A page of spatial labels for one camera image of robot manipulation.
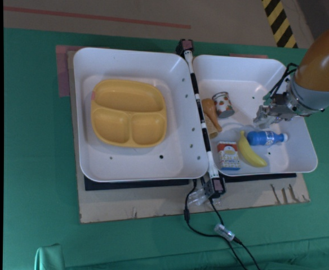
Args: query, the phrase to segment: red line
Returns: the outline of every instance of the red line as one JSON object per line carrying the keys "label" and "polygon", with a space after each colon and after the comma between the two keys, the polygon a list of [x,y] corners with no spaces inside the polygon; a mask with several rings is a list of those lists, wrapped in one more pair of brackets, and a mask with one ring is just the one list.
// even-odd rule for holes
{"label": "red line", "polygon": [[78,13],[68,13],[68,12],[36,10],[36,9],[9,7],[9,6],[4,6],[3,9],[5,11],[12,11],[12,12],[22,12],[22,13],[41,14],[41,15],[53,15],[53,16],[62,16],[62,17],[74,17],[74,18],[83,18],[83,19],[105,20],[105,21],[114,21],[114,22],[125,22],[125,23],[134,23],[134,24],[162,26],[162,27],[191,29],[191,25],[185,25],[185,24],[155,22],[155,21],[147,21],[147,20],[136,20],[136,19],[118,18],[118,17],[110,17],[110,16],[98,16],[98,15],[88,15],[88,14],[78,14]]}

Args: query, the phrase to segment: soda can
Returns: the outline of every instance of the soda can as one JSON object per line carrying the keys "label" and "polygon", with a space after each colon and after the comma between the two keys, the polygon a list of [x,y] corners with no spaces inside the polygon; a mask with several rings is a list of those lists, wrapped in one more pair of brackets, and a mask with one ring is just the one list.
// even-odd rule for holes
{"label": "soda can", "polygon": [[220,119],[234,114],[228,92],[219,92],[212,96],[212,100],[215,102],[217,116]]}

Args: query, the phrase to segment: cable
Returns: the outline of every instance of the cable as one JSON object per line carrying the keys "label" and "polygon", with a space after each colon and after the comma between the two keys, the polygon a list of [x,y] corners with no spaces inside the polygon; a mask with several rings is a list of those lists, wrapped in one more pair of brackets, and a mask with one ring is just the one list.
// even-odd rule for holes
{"label": "cable", "polygon": [[259,267],[259,265],[257,264],[257,261],[256,261],[255,257],[252,256],[252,254],[251,254],[251,252],[248,250],[248,248],[247,248],[242,242],[240,242],[239,244],[240,244],[240,245],[241,245],[241,246],[247,251],[247,253],[249,254],[249,256],[252,258],[252,261],[254,261],[254,264],[256,265],[257,269],[260,270],[260,267]]}
{"label": "cable", "polygon": [[269,91],[269,93],[271,93],[270,98],[273,99],[273,97],[275,96],[275,94],[277,93],[277,90],[280,88],[282,82],[284,81],[284,79],[289,76],[290,74],[292,74],[293,72],[295,72],[297,70],[299,66],[294,64],[294,63],[289,63],[281,77],[281,79],[275,84],[275,86]]}
{"label": "cable", "polygon": [[[185,221],[186,221],[188,227],[189,227],[193,232],[195,232],[195,233],[197,233],[197,234],[199,234],[199,235],[202,235],[202,236],[205,236],[205,237],[219,237],[219,238],[224,239],[224,240],[227,242],[227,244],[229,245],[229,247],[230,247],[232,253],[233,253],[234,256],[236,257],[237,261],[240,263],[240,265],[242,266],[242,268],[243,268],[244,270],[247,270],[246,266],[243,264],[243,262],[241,261],[241,259],[240,259],[239,256],[237,255],[237,253],[234,251],[231,242],[228,241],[225,237],[222,237],[222,236],[220,236],[220,235],[216,235],[216,234],[206,234],[206,233],[202,233],[202,232],[200,232],[200,231],[194,229],[194,228],[190,225],[190,223],[189,223],[190,213],[189,213],[189,210],[188,210],[188,198],[189,198],[189,195],[190,195],[190,194],[196,189],[196,187],[197,187],[197,180],[196,180],[196,179],[193,179],[193,188],[191,189],[191,191],[190,191],[190,192],[187,194],[187,196],[186,196],[186,200],[185,200],[185,209],[184,209],[184,211],[183,211],[183,212],[184,212],[184,218],[185,218]],[[215,208],[215,206],[214,206],[214,202],[213,202],[212,199],[210,199],[210,203],[211,203],[211,205],[212,205],[212,207],[213,207],[215,213],[216,213],[217,216],[219,217],[221,224],[223,224],[222,217],[221,217],[220,213],[217,211],[217,209]],[[236,241],[237,243],[239,243],[239,244],[242,243],[242,242],[241,242],[239,239],[237,239],[236,237],[235,237],[234,239],[236,239],[235,241]]]}

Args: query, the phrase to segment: yellow divided plate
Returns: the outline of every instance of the yellow divided plate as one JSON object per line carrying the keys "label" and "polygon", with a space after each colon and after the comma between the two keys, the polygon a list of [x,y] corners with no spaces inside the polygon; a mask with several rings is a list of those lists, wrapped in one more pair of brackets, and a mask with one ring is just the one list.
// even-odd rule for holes
{"label": "yellow divided plate", "polygon": [[147,83],[103,80],[92,92],[91,121],[95,134],[105,143],[152,147],[166,135],[165,99]]}

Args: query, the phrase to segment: green tablecloth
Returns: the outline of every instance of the green tablecloth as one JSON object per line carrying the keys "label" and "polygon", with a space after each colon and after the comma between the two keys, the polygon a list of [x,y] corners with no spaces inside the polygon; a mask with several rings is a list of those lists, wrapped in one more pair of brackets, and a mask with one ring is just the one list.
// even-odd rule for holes
{"label": "green tablecloth", "polygon": [[[177,43],[4,29],[3,269],[241,268],[223,240],[193,233],[182,215],[79,223],[70,98],[59,97],[56,45],[174,52]],[[196,56],[258,54],[284,64],[299,63],[306,52],[194,45]],[[304,174],[311,202],[221,212],[262,269],[329,269],[329,108],[306,123],[319,160],[314,172]],[[218,221],[214,213],[201,213],[191,222],[211,233]],[[243,249],[235,249],[251,264]],[[51,257],[53,268],[44,268]]]}

